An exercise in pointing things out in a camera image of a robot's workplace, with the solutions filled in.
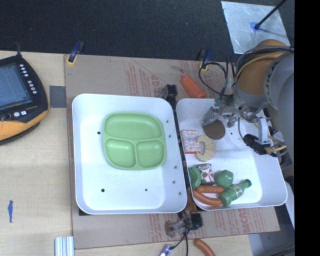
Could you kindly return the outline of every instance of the beige donut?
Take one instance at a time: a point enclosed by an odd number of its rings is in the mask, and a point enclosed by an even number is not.
[[[206,162],[214,157],[216,154],[216,145],[207,135],[200,135],[196,138],[197,143],[203,143],[203,153],[197,152],[196,158],[202,162]]]

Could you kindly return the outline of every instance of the cardboard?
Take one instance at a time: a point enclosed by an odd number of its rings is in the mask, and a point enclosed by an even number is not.
[[[202,85],[199,61],[78,55],[73,66],[65,63],[67,131],[71,184],[72,226],[75,249],[177,241],[180,235],[166,235],[165,223],[179,220],[178,214],[87,215],[79,210],[75,197],[72,101],[82,93],[158,97],[166,84],[177,85],[177,100],[188,98],[180,80],[191,76]],[[215,90],[224,86],[224,73],[211,65],[201,74]],[[279,231],[274,207],[227,209],[201,212],[203,227],[189,233],[190,239],[235,236]]]

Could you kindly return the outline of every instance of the wooden table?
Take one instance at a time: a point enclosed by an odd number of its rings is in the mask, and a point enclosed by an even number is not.
[[[0,51],[0,59],[15,55]],[[65,86],[64,54],[22,52],[41,79]],[[66,108],[51,108],[26,136],[0,146],[0,255],[53,256],[56,237],[73,235]],[[12,222],[8,206],[13,201]],[[217,256],[252,255],[247,235],[206,238]],[[76,256],[158,255],[166,242],[75,250]],[[189,255],[202,255],[188,240]],[[186,254],[185,241],[171,255]]]

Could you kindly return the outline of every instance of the blue tape mark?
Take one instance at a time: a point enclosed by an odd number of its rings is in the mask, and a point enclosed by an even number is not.
[[[250,28],[255,31],[255,32],[259,32],[261,30],[261,26],[258,29],[255,29],[255,25],[257,25],[258,22],[251,22],[250,23]]]
[[[10,218],[10,223],[12,223],[12,212],[14,210],[14,206],[13,206],[14,202],[12,200],[10,200],[9,202],[9,206],[8,206],[8,211],[9,211],[9,218]]]

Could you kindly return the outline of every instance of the hot dog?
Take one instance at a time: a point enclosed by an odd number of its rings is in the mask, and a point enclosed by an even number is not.
[[[193,243],[196,247],[198,247],[204,253],[205,256],[216,256],[215,253],[209,247],[209,245],[207,245],[201,239],[197,238],[194,240]]]
[[[205,196],[204,194],[199,193],[196,189],[192,190],[192,194],[193,194],[193,197],[195,199],[198,199],[200,202],[202,202],[202,203],[204,203],[206,205],[209,205],[209,206],[220,206],[220,205],[222,205],[221,199],[219,199],[219,198],[211,198],[211,197]]]
[[[225,191],[223,186],[206,186],[200,185],[196,188],[199,193],[222,193]]]

